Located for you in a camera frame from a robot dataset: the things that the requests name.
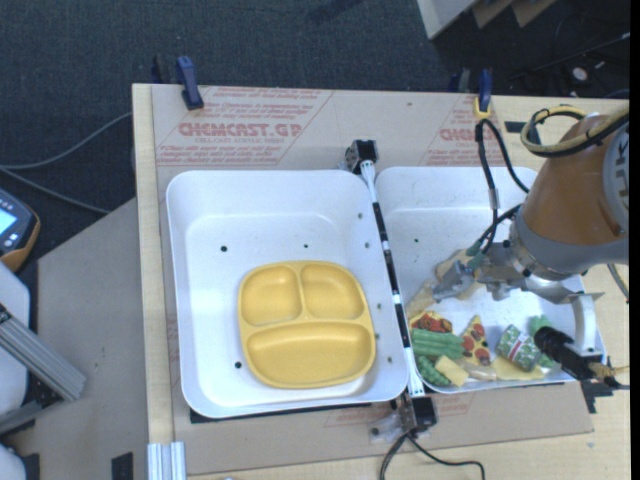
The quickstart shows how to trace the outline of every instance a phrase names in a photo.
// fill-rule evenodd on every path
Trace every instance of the blue clamp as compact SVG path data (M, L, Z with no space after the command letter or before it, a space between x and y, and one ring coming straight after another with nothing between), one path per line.
M491 70L483 69L480 74L478 96L476 96L473 105L473 112L478 119L486 119L491 115L489 103L491 102L492 86Z
M198 91L198 83L196 82L196 67L189 57L178 57L176 62L176 71L178 72L178 80L184 85L185 90L182 91L182 99L189 110L203 108L204 102Z

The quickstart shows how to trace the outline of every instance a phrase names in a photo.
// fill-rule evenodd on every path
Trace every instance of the wooden table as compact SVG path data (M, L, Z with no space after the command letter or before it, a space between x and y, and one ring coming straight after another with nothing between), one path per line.
M151 87L133 86L135 164L142 269L142 294L145 328L145 362L149 440L167 444L175 440L167 346L167 325L163 289L162 253L159 232L159 205L153 128ZM366 101L375 93L363 92L353 97ZM443 94L442 98L457 97ZM567 103L557 98L494 96L492 105L500 122L523 122L541 108ZM588 112L607 113L620 101L576 100L572 102ZM543 133L558 133L551 122ZM538 168L541 161L519 144L517 136L508 134L508 148L514 165ZM623 268L628 278L628 268ZM629 307L605 267L592 269L585 279L589 291L604 292L596 309L598 325L607 352L614 365L629 364ZM620 376L629 382L628 374ZM583 478L623 479L631 477L630 394L618 391L613 397L599 398L593 415L595 432L518 442L501 442L472 447L439 450L445 460L477 460L484 464L487 478ZM243 470L190 476L201 480L234 478L252 479L374 479L378 478L382 458L367 457L321 463ZM389 479L480 478L472 466L450 468L433 463L420 453L400 453L387 471Z

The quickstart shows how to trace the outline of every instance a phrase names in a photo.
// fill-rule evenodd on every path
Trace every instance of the black cable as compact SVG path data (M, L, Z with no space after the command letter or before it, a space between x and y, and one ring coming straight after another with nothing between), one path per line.
M552 60L550 62L547 62L546 64L542 64L540 66L536 66L535 68L530 68L527 71L532 71L534 73L537 72L537 71L542 71L544 69L556 66L558 64L562 64L563 62L566 62L568 60L575 59L576 57L581 57L583 55L587 55L588 53L600 50L602 48L606 48L607 46L611 46L611 45L619 43L621 41L626 41L627 39L630 39L630 37L631 37L631 32L624 32L623 34L620 34L618 37L610 39L610 40L608 40L608 41L606 41L606 42L604 42L602 44L598 44L598 45L593 46L591 48L586 48L584 50L581 50L581 51L578 51L578 52L574 52L574 53L571 53L569 55L565 55L564 57L562 57L560 59L554 59L554 60ZM512 81L512 80L516 80L518 78L522 78L527 73L527 71L522 71L520 73L512 75L512 76L510 76L508 78L508 80Z
M630 96L630 92L629 92L629 88L626 89L618 89L617 91L613 91L610 92L609 94L605 95L604 98L605 99L625 99L628 100Z
M543 124L547 119L554 116L567 116L581 119L580 115L573 112L570 109L566 111L562 109L562 106L555 107L554 109L543 109L536 112L529 123L525 125L522 130L521 138L525 143L525 147L534 155L542 158L558 158L562 156L569 156L582 151L594 144L600 144L608 135L615 132L618 128L629 122L629 110L626 107L618 110L615 114L609 116L609 118L600 125L595 126L592 129L587 130L581 137L584 140L579 141L572 147L566 147L569 142L576 141L577 137L567 142L558 142L552 146L541 147L539 144L535 144L534 129L537 125Z
M418 441L416 441L415 437L409 435L408 438L409 438L409 441L411 441L413 443L413 445L418 450L420 450L422 453L424 453L431 460L436 461L438 464L442 464L444 466L478 466L480 468L480 475L482 477L482 480L486 479L485 472L484 472L484 466L482 465L481 462L478 462L477 460L465 460L465 461L462 461L462 462L450 462L450 461L447 461L447 460L442 460L442 459L439 459L438 457L435 457L433 454L429 453L422 446L420 446L418 444Z
M55 156L52 156L51 158L47 158L45 160L40 160L38 162L33 162L33 163L30 163L30 164L16 164L16 165L0 164L0 168L8 169L8 170L11 170L11 171L22 171L22 170L26 170L26 169L37 169L39 167L44 167L46 165L52 164L54 162L57 162L58 160L62 160L63 158L66 158L67 156L69 156L71 153L73 153L77 149L81 148L82 146L84 146L88 142L90 142L93 139L95 139L101 133L105 132L106 130L108 130L112 126L118 124L120 121L126 119L127 117L131 117L131 115L132 115L131 112L127 112L126 114L122 114L121 116L116 117L112 121L108 122L107 124L105 124L104 126L99 128L98 130L93 132L88 137L85 137L84 139L82 139L80 142L78 142L74 146L70 147L66 151L63 151L62 153L59 153L59 154L57 154Z
M79 208L84 208L85 210L89 210L92 211L94 213L100 214L100 215L107 215L109 213L109 210L105 210L104 208L99 208L97 206L93 206L91 204L87 204L87 203L83 203L82 201L78 201L77 199L73 199L69 196L65 196L64 194L60 194L58 192L55 192L51 189L48 189L47 187L43 187L42 185L38 185L37 183L28 180L27 178L23 178L22 176L19 176L18 174L9 171L8 169L5 169L4 167L0 167L0 172L6 174L7 176L12 177L15 180L18 180L21 183L24 183L25 185L30 186L31 188L34 188L36 190L39 190L40 192L43 192L45 194L47 194L48 196L54 197L56 199L60 199L61 201L64 201L65 203L69 203L72 204L74 206L78 206Z
M558 22L558 24L556 25L556 30L553 33L553 41L551 43L551 58L555 59L557 57L557 48L558 48L558 37L560 36L560 30L562 29L562 27L564 26L565 22L569 19L569 18L573 18L573 17L578 17L580 16L579 14L576 13L570 13L565 15L563 18L560 19L560 21Z
M622 276L618 272L618 269L613 263L608 263L607 268L609 269L609 273L611 274L611 277L613 277L613 281L616 283L616 286L622 292L627 304L629 304L629 287L626 285Z
M398 450L402 447L402 444L404 443L404 441L407 438L407 436L408 436L408 434L402 434L396 440L396 442L393 443L393 446L389 449L387 454L384 456L384 459L382 459L382 465L380 466L379 480L384 480L384 474L386 473L387 468L389 467L389 464L391 463L391 459L393 459L393 457L395 457L395 455L398 452Z
M513 179L513 181L516 183L516 185L518 185L518 187L520 187L520 189L525 192L528 193L529 192L529 188L522 183L522 181L520 181L520 178L518 178L516 172L513 169L513 165L511 164L511 159L509 158L509 152L507 151L507 146L504 143L504 139L502 138L502 135L500 134L500 131L496 128L496 126L489 120L489 119L482 119L477 125L476 125L476 140L477 139L477 127L480 126L484 126L487 125L489 127L489 129L493 132L493 135L496 138L496 141L498 142L498 146L500 147L500 152L502 153L502 158L504 160L504 163L507 167L507 170L509 171L509 174L511 175L511 178Z
M496 224L500 224L501 222L505 221L506 219L510 219L511 217L513 217L516 212L518 211L518 209L520 208L521 205L516 205L513 208L507 210L506 212L504 212L502 215L500 215L500 217L498 217L498 220L496 222ZM489 226L487 229L485 229L484 233L482 233L482 235L480 235L480 238L478 238L478 242L482 242L485 238L487 238L487 236L489 236L489 234L491 233L491 229L493 228L493 224L491 226Z
M461 462L451 462L451 461L439 459L438 457L436 457L432 453L430 453L427 450L425 450L422 446L420 446L420 444L418 444L418 441L416 440L416 438L413 435L411 435L411 432L407 432L405 434L402 434L396 440L396 442L393 443L393 446L389 449L387 454L384 456L384 458L382 460L382 465L380 466L379 480L385 480L385 476L384 475L385 475L387 469L389 468L389 464L391 463L391 459L393 459L393 457L395 457L396 453L398 453L398 450L400 450L400 448L404 444L405 440L407 440L407 439L409 439L409 441L411 441L411 443L420 452L422 452L424 455L429 457L434 462L437 462L438 464L442 464L443 466L478 466L480 468L480 475L481 475L482 480L486 480L484 466L482 465L481 462L478 462L477 460L466 460L466 461L461 461Z
M478 143L478 156L480 157L480 164L482 165L482 171L484 172L484 176L487 180L487 185L489 186L489 193L491 194L491 208L492 208L492 224L491 231L489 232L489 236L487 237L487 243L482 249L483 254L486 254L491 245L493 245L493 240L496 236L496 230L498 228L498 209L497 209L497 199L496 196L496 185L493 181L493 175L491 174L491 169L489 168L489 162L487 161L487 152L484 147L484 137L483 137L483 125L485 122L488 122L487 119L482 119L476 125L476 142Z

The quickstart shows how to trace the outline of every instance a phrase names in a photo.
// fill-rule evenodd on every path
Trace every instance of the screen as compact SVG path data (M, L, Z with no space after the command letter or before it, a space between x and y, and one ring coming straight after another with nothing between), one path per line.
M5 212L0 208L0 235L4 233L9 226L18 220L18 217L11 215L9 212Z

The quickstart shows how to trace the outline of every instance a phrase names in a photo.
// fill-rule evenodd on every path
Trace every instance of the black wire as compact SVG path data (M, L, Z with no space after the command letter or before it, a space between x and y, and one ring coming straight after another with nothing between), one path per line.
M578 52L571 53L571 54L566 55L566 56L564 56L564 57L562 57L560 59L554 59L551 62L547 62L546 64L542 64L541 66L537 66L535 68L530 68L529 71L537 72L537 71L542 71L544 69L556 67L556 66L558 66L558 65L560 65L563 62L566 62L568 60L572 60L572 59L575 59L577 57L582 57L582 56L587 55L587 54L589 54L591 52L594 52L594 51L600 50L602 48L605 48L607 46L611 46L613 44L616 44L616 43L618 43L620 41L626 41L629 38L630 38L629 32L624 32L623 34L620 34L619 36L617 36L617 37L615 37L613 39L610 39L609 41L606 41L606 42L604 42L602 44L599 44L599 45L596 45L596 46L593 46L591 48L587 48L587 49L584 49L584 50L581 50L581 51L578 51ZM509 80L515 80L515 79L520 78L522 76L523 76L522 73L518 73L517 75L513 75L513 76L509 77Z
M427 450L425 450L422 446L420 446L418 444L418 441L416 441L415 437L409 435L409 441L411 441L413 443L413 445L420 450L422 453L424 453L427 457L429 457L431 460L436 461L438 464L442 464L444 466L478 466L480 468L480 475L482 477L482 480L485 480L485 472L484 472L484 466L482 465L481 462L478 462L477 460L465 460L462 462L450 462L447 460L442 460L439 459L437 457L435 457L433 454L429 453Z
M109 213L109 210L106 210L105 208L100 208L98 206L84 203L82 201L78 201L77 199L73 199L69 196L65 196L64 194L60 194L59 192L55 192L47 187L38 185L34 181L28 180L27 178L24 178L8 169L5 169L4 167L0 167L0 172L3 174L6 174L7 176L10 176L11 178L14 178L15 180L18 180L21 183L24 183L25 185L28 185L31 188L34 188L44 194L47 194L48 196L51 196L55 199L59 199L60 201L64 201L65 203L71 204L73 206L77 206L79 208L83 208L85 210L89 210L99 215L107 215Z
M555 33L553 35L553 48L551 49L551 58L555 59L558 57L557 54L557 46L558 46L558 38L560 36L560 30L562 29L562 27L564 26L565 22L569 19L569 18L578 18L579 22L577 23L576 27L574 27L575 29L579 29L579 27L584 27L585 25L587 27L589 27L587 30L591 31L594 28L594 25L598 24L599 26L602 27L602 25L605 25L605 27L602 28L602 30L596 31L595 34L592 34L588 39L583 40L582 43L580 45L577 46L577 48L575 48L575 50L584 50L586 48L589 47L589 45L594 44L596 40L598 40L602 35L604 35L605 33L610 31L611 26L615 25L615 26L628 26L622 22L607 22L606 20L599 20L596 19L594 16L591 16L585 12L580 12L580 13L570 13L568 15L566 15L564 18L562 18L560 20L560 22L558 23L558 26L556 27ZM584 37L585 34L577 34L580 37Z
M506 212L504 212L502 215L500 215L500 217L498 217L497 223L496 224L500 224L501 222L503 222L506 219L510 219L511 217L513 217L516 212L518 211L518 209L520 208L521 205L516 205L513 208L507 210ZM491 229L493 228L493 224L491 226L489 226L487 229L485 229L484 233L482 233L482 235L480 236L480 238L478 238L478 242L482 242L487 236L489 236L489 234L491 233Z
M507 146L504 143L504 139L502 138L502 135L500 134L500 131L496 128L496 126L491 121L489 121L488 119L482 119L476 125L476 140L478 140L477 127L480 126L480 129L482 130L482 127L485 124L493 132L493 135L495 136L496 141L498 142L498 146L500 146L500 152L502 153L502 158L504 160L505 165L507 166L507 170L509 171L509 174L511 175L511 178L516 183L516 185L518 185L518 187L520 187L520 189L523 192L528 193L529 192L529 188L524 183L522 183L522 181L520 181L520 178L518 178L518 175L516 174L516 172L513 169L513 165L511 163L511 159L509 158L509 152L507 151Z
M84 139L82 139L80 142L78 142L77 144L75 144L71 148L69 148L66 151L63 151L62 153L59 153L59 154L57 154L57 155L55 155L55 156L53 156L51 158L46 158L44 160L39 160L37 162L32 162L32 163L29 163L29 164L16 164L16 165L0 164L0 167L3 168L3 169L10 170L10 171L23 171L23 170L27 170L27 169L37 169L39 167L47 166L49 164L57 162L58 160L62 160L64 158L68 157L69 155L74 153L76 150L80 149L82 146L84 146L85 144L91 142L93 139L95 139L96 137L101 135L103 132L107 131L109 128L112 128L114 125L118 124L120 121L122 121L122 120L124 120L124 119L126 119L128 117L131 117L131 115L132 115L131 112L127 112L126 114L122 114L121 116L116 117L115 119L109 121L107 124L105 124L104 126L99 128L98 130L93 132L88 137L85 137Z
M384 480L384 474L386 473L387 468L389 467L389 464L391 463L391 459L393 459L393 457L395 457L395 455L398 452L398 450L402 447L402 444L404 443L404 441L407 438L407 436L408 436L408 434L402 434L396 440L396 442L393 443L393 446L389 449L387 454L384 456L384 459L382 459L382 465L380 466L379 480Z
M609 94L605 95L604 98L605 99L616 99L616 98L620 98L620 99L629 99L629 88L626 89L618 89L617 91L613 91L610 92Z
M405 434L402 434L396 440L396 442L393 443L393 446L389 449L387 454L384 456L384 459L382 460L382 465L380 466L379 480L385 480L384 475L385 475L385 473L386 473L386 471L387 471L387 469L389 467L389 464L391 463L391 459L393 459L393 457L395 457L396 453L398 453L398 450L402 447L402 445L404 444L405 440L407 440L407 439L409 439L409 441L411 441L411 443L419 451L421 451L423 454L425 454L431 460L437 462L438 464L442 464L443 466L478 466L480 468L480 475L482 477L482 480L486 480L484 466L482 465L481 462L478 462L477 460L466 460L466 461L461 461L461 462L451 462L451 461L439 459L438 457L436 457L432 453L430 453L427 450L425 450L422 446L420 446L418 444L418 441L416 441L416 438L411 435L411 432L407 432Z
M559 115L565 115L565 116L569 116L569 117L574 117L575 114L573 114L572 112L559 112L557 114L555 114L556 116ZM544 121L546 119L548 119L551 116L547 116L544 119L541 119L540 121L538 121L535 125L531 126L529 129L529 136L532 133L532 129L539 124L543 124ZM629 122L629 114L625 113L624 115L620 116L618 119L616 119L615 121L613 121L609 126L607 126L604 130L600 131L599 133L596 133L595 135L589 135L589 130L587 130L586 132L586 136L587 139L584 140L583 142L581 142L580 144L578 144L577 146L574 146L572 148L569 149L564 149L564 150L559 150L559 151L531 151L532 154L542 157L542 158L559 158L562 156L569 156L569 155L573 155L575 153L578 153L579 151L582 151L584 149L587 149L590 146L593 146L594 144L599 144L601 143L608 135L610 135L611 133L615 132L618 128L622 127L625 123Z
M607 269L609 270L611 277L613 277L613 281L616 283L616 286L622 292L622 295L624 296L627 304L629 304L629 287L625 285L622 277L620 276L620 273L618 272L618 269L613 263L607 263Z
M483 119L476 125L476 142L478 143L478 156L480 157L480 164L482 165L482 170L487 180L487 185L489 186L489 192L495 193L496 185L493 181L493 175L491 174L491 169L489 168L489 162L487 161L487 152L484 147L483 125L485 122L487 122L487 120ZM498 228L498 210L497 208L493 208L492 224L490 228L491 231L489 232L489 236L487 237L487 243L482 249L482 252L484 254L486 254L489 248L491 247L491 245L493 245L493 240L495 239L497 228Z
M511 159L509 158L509 152L507 151L507 147L506 147L506 145L504 143L502 135L500 134L498 129L495 127L495 125L491 121L489 121L488 119L481 119L478 122L478 124L476 124L476 142L478 143L478 157L480 158L480 164L482 165L482 170L483 170L485 178L487 180L487 185L489 186L489 191L495 192L495 183L493 181L493 176L491 174L491 169L489 167L489 162L487 161L487 152L486 152L485 147L484 147L484 126L485 125L487 125L489 127L489 129L493 132L493 135L495 136L496 141L498 142L498 145L500 146L500 151L502 153L502 158L504 159L504 163L507 166L507 170L509 171L509 174L511 175L511 178L516 183L516 185L518 185L518 187L520 187L520 189L523 192L528 193L529 192L528 187L524 183L522 183L522 181L520 181L520 178L518 178L518 175L515 173L515 171L513 169L513 165L511 164ZM485 240L485 239L487 241L485 246L482 248L482 253L483 254L487 254L487 252L489 251L489 248L493 245L493 241L495 240L496 233L497 233L497 230L498 230L498 224L500 224L500 222L502 222L505 218L507 218L507 216L498 217L497 208L493 208L491 226L489 226L487 228L487 230L483 233L483 235L482 235L482 237L480 239L480 241Z

